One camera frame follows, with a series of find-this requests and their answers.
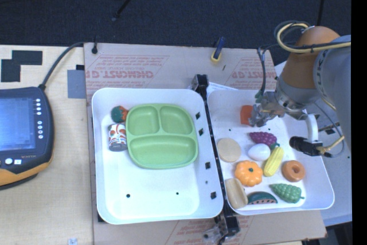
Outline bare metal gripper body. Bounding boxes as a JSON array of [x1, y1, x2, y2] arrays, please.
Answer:
[[253, 91, 306, 122]]

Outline orange toy carrot piece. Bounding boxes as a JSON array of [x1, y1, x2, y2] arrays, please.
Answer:
[[240, 104, 255, 126]]

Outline purple grapes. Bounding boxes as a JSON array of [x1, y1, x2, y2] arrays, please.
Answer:
[[248, 131, 278, 147]]

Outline white egg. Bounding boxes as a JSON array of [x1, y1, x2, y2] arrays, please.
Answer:
[[247, 143, 271, 162]]

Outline round tan biscuit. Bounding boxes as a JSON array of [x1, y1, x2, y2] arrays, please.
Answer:
[[216, 137, 243, 164]]

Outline yellow corn cob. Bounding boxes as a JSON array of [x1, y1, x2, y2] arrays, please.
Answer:
[[263, 146, 285, 178]]

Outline thin black rod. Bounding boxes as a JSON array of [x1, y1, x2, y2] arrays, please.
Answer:
[[200, 85, 231, 219]]

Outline orange pumpkin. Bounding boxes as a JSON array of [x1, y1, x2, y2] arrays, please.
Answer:
[[233, 160, 264, 188]]

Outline orange doughnut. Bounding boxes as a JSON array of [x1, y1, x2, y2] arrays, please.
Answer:
[[280, 160, 306, 183]]

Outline green grapes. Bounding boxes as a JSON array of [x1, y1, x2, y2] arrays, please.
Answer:
[[269, 182, 306, 205]]

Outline tan bread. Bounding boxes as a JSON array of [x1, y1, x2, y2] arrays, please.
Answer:
[[224, 178, 249, 210]]

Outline green watermelon slice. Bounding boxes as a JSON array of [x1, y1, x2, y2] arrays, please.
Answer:
[[247, 191, 279, 206]]

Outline white plastic tray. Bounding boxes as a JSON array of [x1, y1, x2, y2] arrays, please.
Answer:
[[206, 88, 336, 216], [91, 87, 225, 225]]

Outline green divided plate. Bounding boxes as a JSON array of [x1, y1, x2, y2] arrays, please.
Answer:
[[125, 103, 200, 170]]

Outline brown cardboard board, red print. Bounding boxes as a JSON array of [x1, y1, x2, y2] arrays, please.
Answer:
[[83, 42, 328, 245]]

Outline green and orange toy fruit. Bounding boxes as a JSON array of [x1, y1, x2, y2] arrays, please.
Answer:
[[111, 105, 129, 125]]

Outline small white and orange can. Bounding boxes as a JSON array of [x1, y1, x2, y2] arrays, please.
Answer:
[[107, 123, 128, 152]]

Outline black cylinder on white bracket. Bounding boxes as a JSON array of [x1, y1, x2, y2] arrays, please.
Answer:
[[288, 112, 325, 157]]

